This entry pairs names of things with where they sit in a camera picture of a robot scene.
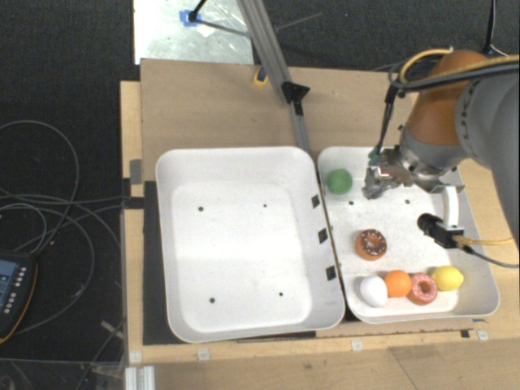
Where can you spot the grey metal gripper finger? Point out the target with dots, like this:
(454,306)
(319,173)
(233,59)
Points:
(370,181)
(382,187)

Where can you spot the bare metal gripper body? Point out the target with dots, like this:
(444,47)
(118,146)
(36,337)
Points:
(396,169)

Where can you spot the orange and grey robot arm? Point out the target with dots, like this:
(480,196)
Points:
(483,112)

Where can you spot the green ball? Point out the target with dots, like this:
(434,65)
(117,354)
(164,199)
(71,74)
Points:
(339,181)

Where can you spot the white plastic tray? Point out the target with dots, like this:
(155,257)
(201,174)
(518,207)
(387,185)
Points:
(235,242)
(406,217)

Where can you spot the chocolate doughnut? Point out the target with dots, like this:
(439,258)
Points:
(365,250)

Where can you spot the orange fruit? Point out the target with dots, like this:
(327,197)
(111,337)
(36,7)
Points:
(398,284)

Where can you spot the white egg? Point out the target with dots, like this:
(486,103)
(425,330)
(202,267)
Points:
(373,291)

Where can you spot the yellow lemon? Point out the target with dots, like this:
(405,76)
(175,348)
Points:
(447,278)

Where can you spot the pink doughnut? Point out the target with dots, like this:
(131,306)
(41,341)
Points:
(416,295)

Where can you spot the brown cardboard board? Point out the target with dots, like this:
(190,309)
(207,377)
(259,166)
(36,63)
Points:
(211,108)

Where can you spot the black cylinder on white bracket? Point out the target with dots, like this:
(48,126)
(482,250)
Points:
(440,230)

